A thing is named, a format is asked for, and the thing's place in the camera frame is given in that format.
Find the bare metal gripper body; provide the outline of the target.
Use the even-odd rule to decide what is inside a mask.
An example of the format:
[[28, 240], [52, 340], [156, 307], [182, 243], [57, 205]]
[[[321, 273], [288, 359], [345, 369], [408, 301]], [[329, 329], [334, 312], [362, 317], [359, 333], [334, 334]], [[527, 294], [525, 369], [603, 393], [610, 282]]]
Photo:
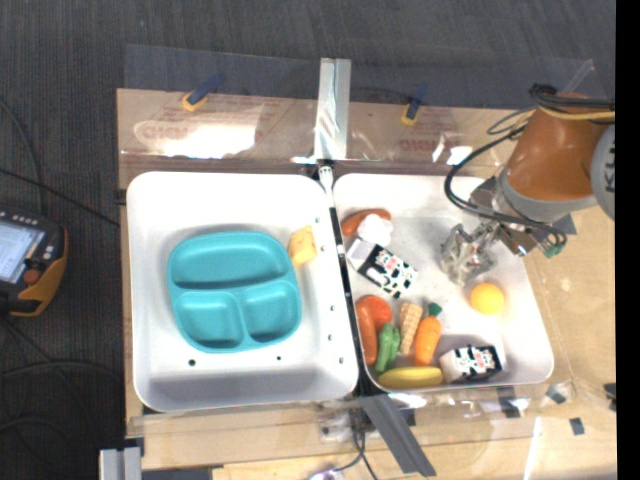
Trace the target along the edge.
[[533, 249], [533, 228], [507, 201], [498, 177], [483, 181], [471, 192], [468, 202], [476, 207], [481, 225], [493, 242], [500, 241], [517, 256]]

